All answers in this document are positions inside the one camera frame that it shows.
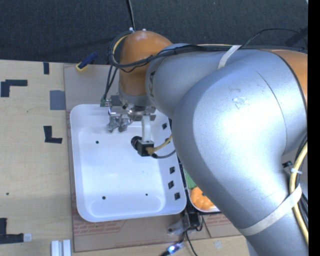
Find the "dark gray carpet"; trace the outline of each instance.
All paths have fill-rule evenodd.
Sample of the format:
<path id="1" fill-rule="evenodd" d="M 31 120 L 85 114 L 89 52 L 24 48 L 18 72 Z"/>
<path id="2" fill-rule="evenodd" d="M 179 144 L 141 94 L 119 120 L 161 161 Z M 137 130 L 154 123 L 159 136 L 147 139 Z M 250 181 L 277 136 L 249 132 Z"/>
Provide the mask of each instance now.
<path id="1" fill-rule="evenodd" d="M 131 0 L 136 30 L 173 43 L 244 44 L 260 30 L 286 28 L 308 41 L 306 0 Z M 0 59 L 106 63 L 112 39 L 132 26 L 126 0 L 0 0 Z M 305 47 L 288 31 L 266 31 L 252 45 Z"/>

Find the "wooden tabletop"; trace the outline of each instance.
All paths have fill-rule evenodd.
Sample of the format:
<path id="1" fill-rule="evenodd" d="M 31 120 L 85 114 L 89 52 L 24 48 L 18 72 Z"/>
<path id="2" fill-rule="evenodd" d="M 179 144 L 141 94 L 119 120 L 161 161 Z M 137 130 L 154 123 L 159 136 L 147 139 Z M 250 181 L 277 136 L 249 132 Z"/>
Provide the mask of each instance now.
<path id="1" fill-rule="evenodd" d="M 71 240 L 72 207 L 68 161 L 66 111 L 50 109 L 50 91 L 64 91 L 64 64 L 0 60 L 0 81 L 27 80 L 10 86 L 0 97 L 0 218 L 7 218 L 7 234 L 32 235 L 31 242 L 0 244 L 0 255 L 49 256 L 54 240 Z M 45 143 L 44 126 L 62 143 Z M 187 242 L 176 256 L 192 256 Z M 159 256 L 171 244 L 124 247 L 80 256 Z M 192 241 L 199 256 L 248 256 L 241 236 Z"/>

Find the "white tray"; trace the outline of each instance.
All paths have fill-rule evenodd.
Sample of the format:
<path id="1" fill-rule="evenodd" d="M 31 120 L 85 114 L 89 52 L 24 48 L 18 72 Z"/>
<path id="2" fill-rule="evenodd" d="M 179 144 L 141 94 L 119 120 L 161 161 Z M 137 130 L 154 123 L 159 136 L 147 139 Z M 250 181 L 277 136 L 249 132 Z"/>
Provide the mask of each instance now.
<path id="1" fill-rule="evenodd" d="M 158 111 L 155 114 L 151 139 L 156 147 L 171 130 L 168 118 Z M 112 133 L 107 131 L 108 122 L 108 108 L 99 104 L 77 105 L 70 114 L 76 205 L 81 217 L 104 222 L 183 211 L 187 198 L 177 155 L 142 157 L 131 145 L 134 136 L 142 136 L 141 122 Z M 173 150 L 171 141 L 156 153 L 164 156 Z"/>

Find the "white cable tie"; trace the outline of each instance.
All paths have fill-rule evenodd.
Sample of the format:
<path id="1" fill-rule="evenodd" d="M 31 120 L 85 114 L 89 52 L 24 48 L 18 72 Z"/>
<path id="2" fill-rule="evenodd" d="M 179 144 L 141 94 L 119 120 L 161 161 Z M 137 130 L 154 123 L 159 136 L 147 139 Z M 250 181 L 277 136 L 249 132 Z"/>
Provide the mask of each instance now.
<path id="1" fill-rule="evenodd" d="M 223 68 L 226 63 L 227 60 L 229 59 L 229 57 L 234 54 L 242 45 L 233 45 L 229 50 L 227 50 L 224 55 L 221 57 L 219 64 L 218 64 L 218 70 Z"/>
<path id="2" fill-rule="evenodd" d="M 300 200 L 302 195 L 302 189 L 300 184 L 295 188 L 295 190 L 267 217 L 260 220 L 256 224 L 253 224 L 247 228 L 238 228 L 239 232 L 244 236 L 253 236 L 266 228 L 270 227 L 272 224 L 276 223 L 283 216 L 287 214 Z"/>
<path id="3" fill-rule="evenodd" d="M 294 173 L 302 174 L 302 171 L 297 170 L 297 169 L 295 169 L 295 168 L 291 168 L 290 172 L 292 172 L 293 174 L 294 174 Z"/>

